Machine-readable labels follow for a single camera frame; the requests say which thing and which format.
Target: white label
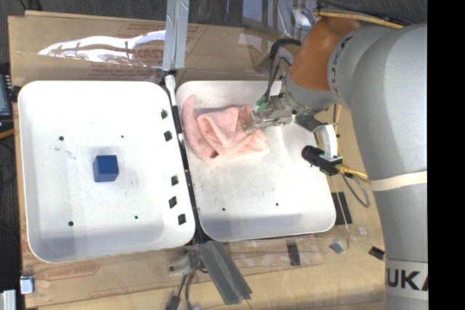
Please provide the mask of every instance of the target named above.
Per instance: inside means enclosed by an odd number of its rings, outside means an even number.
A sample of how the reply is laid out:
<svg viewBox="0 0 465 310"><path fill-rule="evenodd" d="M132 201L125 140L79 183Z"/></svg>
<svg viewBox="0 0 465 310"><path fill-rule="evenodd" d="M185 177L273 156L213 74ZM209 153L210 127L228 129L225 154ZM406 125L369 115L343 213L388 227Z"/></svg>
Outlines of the white label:
<svg viewBox="0 0 465 310"><path fill-rule="evenodd" d="M428 263L387 260L384 283L389 295L428 301Z"/></svg>

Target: pink cloth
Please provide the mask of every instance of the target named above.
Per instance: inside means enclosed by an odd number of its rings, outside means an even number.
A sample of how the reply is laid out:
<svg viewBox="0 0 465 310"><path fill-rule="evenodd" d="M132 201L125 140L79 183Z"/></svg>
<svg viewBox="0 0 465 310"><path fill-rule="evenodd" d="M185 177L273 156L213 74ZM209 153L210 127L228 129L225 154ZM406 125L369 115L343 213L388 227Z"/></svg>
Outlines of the pink cloth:
<svg viewBox="0 0 465 310"><path fill-rule="evenodd" d="M251 134L244 130L251 110L244 105L198 114L195 97L190 96L181 112L186 140L195 154L207 163L264 156L270 152L267 135L261 129Z"/></svg>

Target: white stripe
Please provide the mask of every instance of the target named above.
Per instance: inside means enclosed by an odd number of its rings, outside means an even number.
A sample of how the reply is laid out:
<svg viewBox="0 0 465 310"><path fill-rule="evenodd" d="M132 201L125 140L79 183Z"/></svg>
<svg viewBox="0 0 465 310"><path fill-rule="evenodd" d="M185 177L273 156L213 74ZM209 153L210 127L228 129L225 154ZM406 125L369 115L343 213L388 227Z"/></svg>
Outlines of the white stripe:
<svg viewBox="0 0 465 310"><path fill-rule="evenodd" d="M389 177L388 179L377 179L370 181L372 191L386 191L399 189L409 185L427 184L428 171L415 172L413 174L400 174L399 176Z"/></svg>

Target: white tray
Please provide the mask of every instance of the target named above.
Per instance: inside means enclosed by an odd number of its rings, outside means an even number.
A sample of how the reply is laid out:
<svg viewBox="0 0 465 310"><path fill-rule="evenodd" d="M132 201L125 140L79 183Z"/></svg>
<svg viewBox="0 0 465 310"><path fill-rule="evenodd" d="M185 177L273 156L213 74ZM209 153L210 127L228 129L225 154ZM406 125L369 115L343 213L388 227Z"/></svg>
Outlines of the white tray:
<svg viewBox="0 0 465 310"><path fill-rule="evenodd" d="M198 112L250 105L266 81L190 81L177 91L178 105L194 95ZM277 94L276 82L271 94ZM187 144L200 221L218 241L250 240L323 232L336 220L326 176L302 159L315 146L308 130L291 123L265 129L270 154L257 160L208 165Z"/></svg>
<svg viewBox="0 0 465 310"><path fill-rule="evenodd" d="M184 168L160 86L36 81L21 89L18 107L28 242L37 257L72 261L192 239ZM167 131L172 140L165 140ZM97 155L117 155L115 181L94 182Z"/></svg>

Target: robotic arm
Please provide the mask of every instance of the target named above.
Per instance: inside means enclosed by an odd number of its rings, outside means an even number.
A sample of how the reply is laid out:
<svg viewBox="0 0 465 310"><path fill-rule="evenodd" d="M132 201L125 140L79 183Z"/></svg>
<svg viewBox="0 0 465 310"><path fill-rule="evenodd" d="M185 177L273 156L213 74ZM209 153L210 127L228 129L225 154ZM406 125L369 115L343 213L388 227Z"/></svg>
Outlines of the robotic arm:
<svg viewBox="0 0 465 310"><path fill-rule="evenodd" d="M278 96L253 111L249 131L291 121L322 134L303 157L329 176L341 163L333 124L315 114L335 102L352 112L386 248L386 309L428 309L426 24L397 29L322 17Z"/></svg>

